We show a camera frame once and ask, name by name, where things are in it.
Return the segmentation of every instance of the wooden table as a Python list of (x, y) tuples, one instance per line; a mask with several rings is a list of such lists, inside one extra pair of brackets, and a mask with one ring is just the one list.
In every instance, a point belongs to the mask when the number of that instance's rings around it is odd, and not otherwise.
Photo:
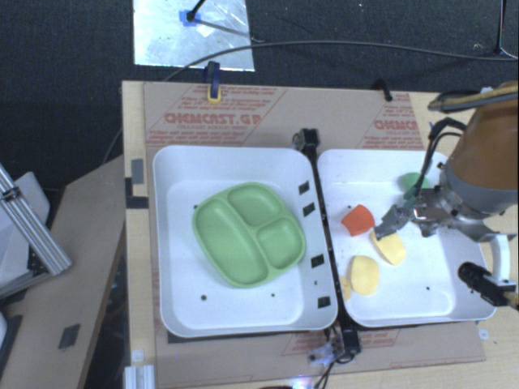
[(118, 158), (66, 187), (51, 233), (72, 266), (2, 308), (21, 316), (2, 389), (84, 386), (124, 247), (122, 171)]
[[(130, 82), (123, 84), (125, 174), (132, 175), (132, 161), (144, 160), (146, 151), (144, 142), (144, 83)], [(424, 143), (430, 129), (430, 122), (439, 120), (438, 113), (427, 110), (427, 104), (435, 94), (410, 93), (413, 111), (416, 115), (420, 135)], [(467, 122), (471, 111), (459, 113), (456, 119)], [(446, 139), (439, 146), (439, 151), (448, 155), (456, 140)], [(141, 182), (133, 184), (133, 197), (148, 197), (146, 172)], [(502, 232), (517, 231), (517, 206), (509, 209), (504, 216), (489, 220), (493, 229)], [(132, 365), (154, 365), (156, 359), (155, 334), (153, 325), (152, 273), (150, 260), (149, 217), (138, 207), (127, 210), (127, 253), (129, 270), (130, 304), (130, 346), (139, 351), (133, 353)], [(517, 282), (517, 239), (511, 242), (512, 274)], [(491, 261), (490, 248), (483, 247), (487, 261)], [(519, 382), (519, 313), (508, 307), (499, 308), (495, 315), (478, 327), (485, 331), (488, 338), (483, 341), (487, 360), (469, 364), (438, 365), (401, 370), (381, 370), (366, 373), (335, 374), (328, 382), (328, 387), (362, 388), (460, 388), (460, 387), (516, 387)], [(226, 384), (229, 389), (256, 389), (275, 385), (292, 385), (290, 380), (270, 382)]]

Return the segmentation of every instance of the black cable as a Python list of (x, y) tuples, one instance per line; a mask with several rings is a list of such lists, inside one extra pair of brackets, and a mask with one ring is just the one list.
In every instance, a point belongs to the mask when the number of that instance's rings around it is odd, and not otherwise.
[(344, 354), (343, 357), (339, 357), (338, 359), (335, 360), (335, 362), (338, 363), (339, 365), (347, 365), (347, 364), (350, 363), (353, 359), (355, 359), (355, 355), (353, 355), (353, 356), (348, 356), (346, 359), (344, 358), (344, 356), (347, 356), (347, 355)]
[(326, 341), (330, 341), (330, 335), (332, 334), (332, 328), (331, 327), (325, 328), (323, 330), (323, 333), (324, 333), (324, 336), (326, 337)]
[(324, 389), (326, 385), (328, 384), (328, 378), (330, 376), (330, 372), (332, 371), (333, 365), (335, 365), (335, 361), (332, 361), (330, 363), (330, 366), (326, 369), (324, 374), (320, 377), (320, 379), (317, 381), (317, 383), (313, 386), (313, 389)]
[(431, 167), (431, 160), (432, 155), (434, 154), (436, 148), (438, 147), (438, 142), (446, 135), (455, 135), (460, 137), (461, 134), (459, 133), (452, 133), (452, 132), (446, 132), (443, 134), (440, 134), (440, 132), (446, 127), (446, 126), (453, 126), (457, 128), (458, 130), (464, 131), (466, 128), (466, 125), (463, 124), (463, 122), (459, 122), (456, 120), (453, 120), (451, 118), (444, 118), (441, 121), (438, 121), (431, 129), (431, 133), (429, 134), (429, 145), (427, 146), (427, 151), (425, 154), (425, 158), (423, 160), (422, 169), (420, 170), (420, 177), (414, 184), (414, 197), (418, 197), (420, 192), (422, 191), (422, 184), (423, 180), (425, 179), (425, 175), (429, 171), (429, 168)]
[(182, 72), (186, 71), (187, 69), (189, 69), (190, 67), (192, 67), (194, 65), (198, 65), (199, 63), (209, 61), (213, 58), (217, 58), (219, 56), (223, 56), (223, 55), (226, 55), (229, 53), (241, 52), (242, 50), (249, 50), (249, 49), (276, 48), (276, 47), (282, 47), (282, 46), (299, 46), (299, 45), (370, 46), (373, 48), (407, 50), (409, 52), (426, 53), (426, 54), (435, 55), (435, 56), (444, 56), (447, 58), (469, 59), (472, 61), (517, 62), (516, 59), (510, 59), (510, 58), (496, 58), (496, 57), (485, 58), (485, 57), (481, 57), (481, 56), (471, 56), (471, 55), (462, 55), (462, 54), (457, 54), (457, 53), (440, 52), (438, 50), (420, 49), (420, 48), (413, 48), (413, 47), (403, 46), (403, 45), (393, 45), (393, 44), (389, 44), (389, 43), (375, 43), (375, 42), (364, 42), (364, 41), (326, 41), (326, 40), (323, 40), (323, 41), (281, 41), (281, 42), (258, 43), (256, 45), (239, 46), (237, 48), (226, 49), (226, 50), (222, 50), (220, 52), (210, 54), (208, 56), (204, 56), (203, 58), (197, 59), (196, 61), (189, 63), (188, 65), (184, 66), (183, 68), (179, 69), (178, 71), (175, 71), (172, 74), (166, 76), (163, 79), (163, 81), (169, 81), (170, 79), (181, 74)]

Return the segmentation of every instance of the black clip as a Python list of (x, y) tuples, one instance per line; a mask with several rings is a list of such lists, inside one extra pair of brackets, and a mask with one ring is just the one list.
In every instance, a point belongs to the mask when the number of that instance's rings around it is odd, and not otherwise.
[(378, 78), (373, 85), (371, 85), (371, 89), (381, 89), (384, 92), (384, 98), (387, 102), (392, 101), (392, 95), (389, 91), (388, 85), (386, 84), (386, 81), (384, 81), (382, 78)]
[(16, 199), (20, 195), (21, 195), (21, 192), (19, 191), (19, 187), (15, 186), (12, 189), (3, 191), (2, 196), (0, 196), (0, 200), (10, 202), (11, 200)]
[(208, 101), (210, 104), (218, 104), (221, 101), (220, 89), (220, 63), (209, 61), (202, 74), (202, 82), (210, 83), (208, 87)]

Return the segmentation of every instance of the metal plate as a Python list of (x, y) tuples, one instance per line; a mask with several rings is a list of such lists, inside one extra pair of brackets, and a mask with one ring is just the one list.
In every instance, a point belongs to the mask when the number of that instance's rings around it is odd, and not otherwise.
[[(198, 1), (134, 0), (136, 65), (185, 66), (211, 53), (251, 44), (245, 0), (207, 0), (199, 14), (203, 22), (215, 27), (186, 25), (180, 14)], [(229, 71), (254, 71), (250, 50), (213, 60)]]

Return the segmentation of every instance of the wire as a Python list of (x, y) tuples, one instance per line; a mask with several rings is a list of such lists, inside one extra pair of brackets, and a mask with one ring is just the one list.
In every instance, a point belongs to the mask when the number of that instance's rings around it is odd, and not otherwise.
[(510, 52), (507, 52), (507, 51), (504, 50), (503, 48), (500, 48), (500, 51), (501, 51), (502, 54), (505, 54), (506, 56), (509, 56), (509, 57), (511, 57), (512, 59), (516, 59), (516, 60), (519, 59), (519, 58), (517, 57), (517, 55), (511, 54)]
[(326, 387), (326, 385), (328, 384), (328, 378), (330, 377), (330, 372), (332, 371), (333, 365), (335, 365), (335, 361), (332, 361), (332, 363), (330, 363), (330, 366), (328, 366), (328, 368), (326, 369), (324, 374), (320, 377), (320, 379), (314, 385), (313, 389), (324, 389)]
[(353, 359), (355, 359), (355, 355), (351, 355), (350, 357), (347, 357), (346, 359), (343, 359), (343, 357), (339, 357), (335, 362), (337, 362), (339, 365), (347, 365), (350, 363)]
[(223, 56), (229, 53), (241, 52), (242, 50), (249, 49), (263, 49), (263, 48), (279, 48), (282, 46), (300, 46), (300, 45), (344, 45), (344, 46), (370, 46), (373, 48), (385, 48), (385, 49), (396, 49), (396, 50), (406, 50), (409, 52), (417, 52), (417, 53), (426, 53), (435, 56), (444, 56), (447, 58), (459, 58), (459, 59), (469, 59), (472, 61), (484, 61), (484, 62), (517, 62), (516, 59), (510, 58), (485, 58), (481, 56), (471, 56), (471, 55), (463, 55), (457, 53), (448, 53), (448, 52), (440, 52), (438, 50), (429, 50), (429, 49), (420, 49), (413, 48), (409, 46), (402, 45), (393, 45), (389, 43), (375, 43), (375, 42), (364, 42), (364, 41), (281, 41), (281, 42), (268, 42), (268, 43), (258, 43), (256, 45), (247, 45), (247, 46), (239, 46), (237, 48), (231, 48), (222, 50), (220, 52), (216, 52), (210, 54), (208, 56), (204, 56), (203, 58), (197, 59), (179, 69), (178, 71), (173, 72), (172, 74), (166, 76), (163, 81), (169, 81), (175, 76), (181, 74), (182, 72), (188, 70), (190, 67), (194, 65), (198, 65), (199, 63), (209, 61), (211, 59), (217, 58), (219, 56)]
[(110, 143), (108, 150), (106, 150), (106, 154), (105, 154), (105, 157), (103, 158), (103, 161), (101, 162), (101, 165), (105, 165), (106, 162), (108, 161), (108, 157), (110, 157), (110, 153), (114, 149), (115, 144), (116, 144), (117, 140), (119, 139), (119, 137), (121, 136), (121, 134), (122, 134), (122, 128), (119, 128), (119, 131), (117, 132), (114, 139), (112, 140), (112, 143)]
[(459, 133), (453, 133), (453, 132), (445, 132), (443, 134), (440, 134), (440, 132), (446, 127), (446, 126), (453, 126), (457, 128), (458, 130), (464, 131), (466, 128), (466, 125), (462, 122), (453, 120), (451, 118), (444, 118), (441, 121), (438, 121), (431, 129), (431, 133), (429, 134), (429, 145), (427, 146), (425, 158), (423, 159), (423, 165), (422, 169), (420, 170), (420, 177), (418, 178), (417, 182), (415, 183), (413, 190), (413, 196), (418, 197), (420, 192), (422, 191), (422, 184), (423, 180), (425, 179), (425, 175), (429, 171), (429, 168), (431, 167), (431, 160), (432, 155), (434, 154), (436, 147), (438, 147), (438, 143), (440, 140), (445, 137), (446, 135), (454, 135), (457, 137), (460, 137), (461, 134)]

